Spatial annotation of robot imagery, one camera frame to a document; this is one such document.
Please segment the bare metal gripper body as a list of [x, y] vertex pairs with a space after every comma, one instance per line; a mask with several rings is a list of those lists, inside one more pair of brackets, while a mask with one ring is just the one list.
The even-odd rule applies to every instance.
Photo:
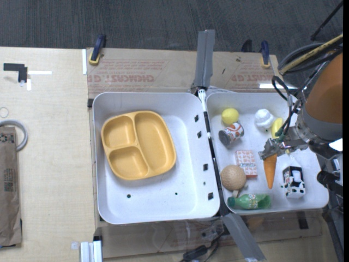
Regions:
[[272, 137], [267, 140], [267, 145], [270, 147], [278, 145], [279, 152], [278, 153], [292, 153], [297, 150], [306, 150], [308, 148], [308, 144], [302, 138], [299, 137], [296, 132], [295, 127], [290, 127], [286, 134], [282, 133], [282, 128], [280, 128], [281, 134], [277, 136], [279, 129], [276, 128], [271, 129]]

